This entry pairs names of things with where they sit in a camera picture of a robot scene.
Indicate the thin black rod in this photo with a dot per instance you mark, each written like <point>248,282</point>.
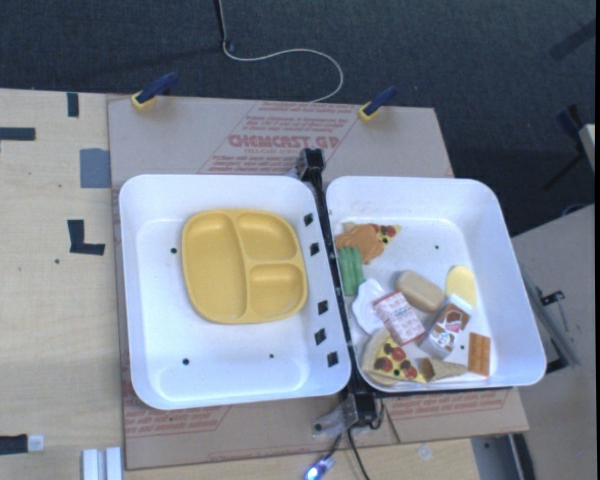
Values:
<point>333,268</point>

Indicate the white fried egg toy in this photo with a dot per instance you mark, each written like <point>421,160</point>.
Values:
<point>365,302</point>

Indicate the yellow divided plate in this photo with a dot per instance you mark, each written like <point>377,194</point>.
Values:
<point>215,268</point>

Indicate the yellow oval toy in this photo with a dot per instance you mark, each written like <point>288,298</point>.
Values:
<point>461,284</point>

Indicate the brown cardboard board red print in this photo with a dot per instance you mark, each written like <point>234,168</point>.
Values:
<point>190,133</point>

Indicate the orange waffle biscuit toy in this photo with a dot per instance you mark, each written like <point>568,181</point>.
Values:
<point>479,354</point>

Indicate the white plastic tray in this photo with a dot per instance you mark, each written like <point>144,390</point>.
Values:
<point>220,368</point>
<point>480,218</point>

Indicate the red and white carton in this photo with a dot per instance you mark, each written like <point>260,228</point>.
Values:
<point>399,317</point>

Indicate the small pizza slice toy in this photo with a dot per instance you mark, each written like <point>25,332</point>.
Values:
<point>390,231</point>

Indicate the green asparagus toy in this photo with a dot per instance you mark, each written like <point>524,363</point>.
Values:
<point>351,270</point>

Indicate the large pepperoni pizza slice toy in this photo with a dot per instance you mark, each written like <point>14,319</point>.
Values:
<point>391,363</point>

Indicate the brown and white milk carton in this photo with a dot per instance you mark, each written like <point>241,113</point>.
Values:
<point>447,329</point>

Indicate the tan bread roll toy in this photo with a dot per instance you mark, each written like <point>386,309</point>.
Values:
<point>419,290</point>

